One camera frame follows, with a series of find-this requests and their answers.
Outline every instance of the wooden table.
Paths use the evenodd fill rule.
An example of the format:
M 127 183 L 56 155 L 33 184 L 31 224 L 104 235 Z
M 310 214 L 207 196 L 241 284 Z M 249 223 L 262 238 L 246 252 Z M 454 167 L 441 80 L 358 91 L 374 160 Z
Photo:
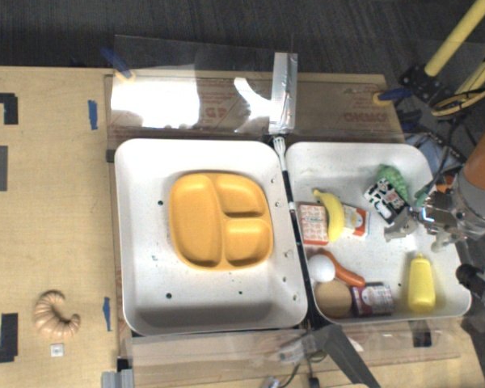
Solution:
M 0 67 L 0 92 L 19 98 L 19 124 L 4 125 L 7 191 L 0 192 L 0 317 L 19 315 L 19 351 L 0 364 L 0 387 L 100 386 L 116 368 L 116 281 L 108 164 L 104 79 L 111 70 Z M 88 101 L 97 103 L 92 130 Z M 34 328 L 37 298 L 49 289 L 65 294 L 64 315 L 82 325 L 51 357 L 51 341 Z M 112 308 L 112 331 L 103 314 Z M 461 356 L 443 361 L 377 366 L 383 386 L 485 386 L 469 336 L 457 337 Z M 322 386 L 343 386 L 340 371 L 321 373 Z M 206 385 L 260 386 L 261 380 Z M 298 377 L 291 387 L 306 386 Z

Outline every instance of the yellow mustard bottle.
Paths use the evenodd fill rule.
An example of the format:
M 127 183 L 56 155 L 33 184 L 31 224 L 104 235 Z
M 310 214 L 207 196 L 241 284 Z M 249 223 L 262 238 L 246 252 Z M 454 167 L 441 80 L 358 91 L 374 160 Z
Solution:
M 428 313 L 435 308 L 435 284 L 431 264 L 421 254 L 410 263 L 407 304 L 411 311 Z

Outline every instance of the green toy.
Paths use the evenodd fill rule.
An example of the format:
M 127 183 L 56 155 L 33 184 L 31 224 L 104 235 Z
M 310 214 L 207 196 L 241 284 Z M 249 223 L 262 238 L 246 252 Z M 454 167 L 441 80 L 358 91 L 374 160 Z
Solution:
M 399 170 L 395 167 L 387 165 L 379 166 L 379 172 L 377 173 L 377 179 L 386 178 L 386 180 L 394 186 L 395 191 L 401 196 L 401 198 L 408 202 L 407 186 L 403 176 Z

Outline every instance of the orange divided plate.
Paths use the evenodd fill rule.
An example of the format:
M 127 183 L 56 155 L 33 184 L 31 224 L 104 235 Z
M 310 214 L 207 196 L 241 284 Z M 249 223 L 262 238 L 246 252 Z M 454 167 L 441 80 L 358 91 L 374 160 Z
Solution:
M 273 249 L 266 197 L 241 175 L 205 172 L 178 179 L 171 189 L 169 224 L 176 254 L 192 268 L 250 268 Z

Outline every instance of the yellow banana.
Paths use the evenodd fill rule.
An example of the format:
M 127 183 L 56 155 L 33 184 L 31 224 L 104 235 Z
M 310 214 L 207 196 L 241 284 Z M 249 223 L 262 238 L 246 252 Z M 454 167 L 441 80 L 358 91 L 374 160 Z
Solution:
M 329 226 L 327 228 L 327 234 L 329 236 L 329 242 L 334 242 L 343 232 L 345 225 L 345 213 L 343 205 L 340 199 L 330 192 L 320 192 L 314 190 L 313 194 L 320 198 L 323 202 L 323 206 L 329 213 Z

